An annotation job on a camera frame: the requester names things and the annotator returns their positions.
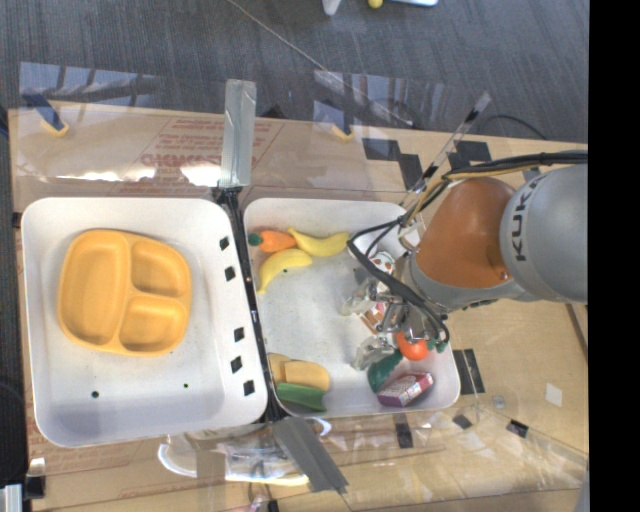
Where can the orange carrot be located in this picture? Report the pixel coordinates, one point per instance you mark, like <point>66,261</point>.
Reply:
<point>276,241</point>

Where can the clear plastic bottle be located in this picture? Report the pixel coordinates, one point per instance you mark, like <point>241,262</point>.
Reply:
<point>356,302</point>
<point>369,353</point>

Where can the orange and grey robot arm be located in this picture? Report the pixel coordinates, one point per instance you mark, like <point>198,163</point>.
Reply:
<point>465,235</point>

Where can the pink carton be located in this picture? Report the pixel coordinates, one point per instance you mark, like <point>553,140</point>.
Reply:
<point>404,390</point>

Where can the orange tomato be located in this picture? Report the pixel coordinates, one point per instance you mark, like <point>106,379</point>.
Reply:
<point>413,349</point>

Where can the orange divided plate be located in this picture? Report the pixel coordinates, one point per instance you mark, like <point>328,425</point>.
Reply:
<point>95,290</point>

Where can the white and orange packet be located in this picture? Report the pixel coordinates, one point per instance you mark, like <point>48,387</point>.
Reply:
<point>374,318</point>

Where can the green pea pod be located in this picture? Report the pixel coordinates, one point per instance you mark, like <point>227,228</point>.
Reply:
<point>300,396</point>

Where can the brown cardboard board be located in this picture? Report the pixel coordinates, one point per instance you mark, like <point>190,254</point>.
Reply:
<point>520,350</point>

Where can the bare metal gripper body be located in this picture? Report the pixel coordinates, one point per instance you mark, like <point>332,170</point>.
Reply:
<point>407,320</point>

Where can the white plastic tray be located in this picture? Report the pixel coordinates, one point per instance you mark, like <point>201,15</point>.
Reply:
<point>315,310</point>
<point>210,300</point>

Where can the yellow banana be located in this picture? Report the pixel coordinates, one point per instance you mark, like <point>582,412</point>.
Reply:
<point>322,245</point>
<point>280,264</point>

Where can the white carton with red print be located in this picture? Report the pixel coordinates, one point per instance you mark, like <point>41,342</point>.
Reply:
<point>384,262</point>

